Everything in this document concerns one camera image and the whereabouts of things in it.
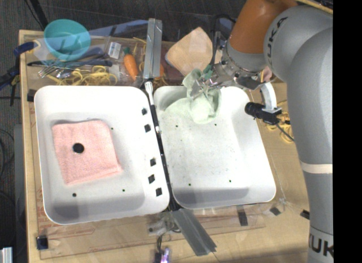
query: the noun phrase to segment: barcode label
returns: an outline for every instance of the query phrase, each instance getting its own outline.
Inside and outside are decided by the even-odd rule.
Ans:
[[[114,59],[118,59],[120,49],[121,49],[121,44],[116,43],[116,42],[111,42],[111,44],[109,46],[109,50],[108,50],[109,57],[114,58]]]

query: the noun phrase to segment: teal bowl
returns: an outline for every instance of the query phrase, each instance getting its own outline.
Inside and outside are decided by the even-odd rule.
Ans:
[[[76,21],[59,19],[46,26],[44,41],[53,56],[62,61],[73,61],[88,51],[91,36],[87,29]]]

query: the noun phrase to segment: light green towel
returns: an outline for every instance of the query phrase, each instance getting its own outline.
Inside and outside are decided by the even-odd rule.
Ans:
[[[194,100],[190,96],[194,82],[201,75],[199,69],[194,69],[184,78],[182,84],[187,88],[187,97],[175,101],[166,111],[173,114],[187,112],[198,124],[209,123],[217,117],[221,105],[220,89],[208,89],[205,94],[197,96]]]

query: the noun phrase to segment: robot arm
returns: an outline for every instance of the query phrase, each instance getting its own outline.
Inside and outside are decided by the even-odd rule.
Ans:
[[[245,111],[276,124],[279,109],[274,107],[273,89],[257,75],[269,66],[287,84],[290,122],[310,207],[308,263],[334,261],[332,52],[333,12],[295,0],[247,0],[221,62],[213,65],[211,75],[195,82],[191,93],[196,97],[205,87],[232,85],[260,88],[269,98],[266,105],[247,105]]]

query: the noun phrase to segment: pink cloth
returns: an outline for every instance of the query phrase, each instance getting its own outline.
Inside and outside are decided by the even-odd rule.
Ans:
[[[105,122],[91,120],[56,124],[52,132],[65,184],[87,182],[122,171],[111,131]],[[83,152],[74,152],[76,143],[83,145]]]

